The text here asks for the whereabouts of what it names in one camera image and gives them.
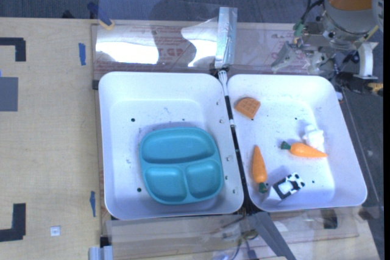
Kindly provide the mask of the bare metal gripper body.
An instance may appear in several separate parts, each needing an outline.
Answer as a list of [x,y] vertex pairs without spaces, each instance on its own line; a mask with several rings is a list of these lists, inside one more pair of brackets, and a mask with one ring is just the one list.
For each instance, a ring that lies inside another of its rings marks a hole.
[[316,21],[303,27],[297,45],[306,56],[309,51],[323,53],[323,66],[338,53],[356,50],[366,35],[367,31],[352,32],[330,21]]

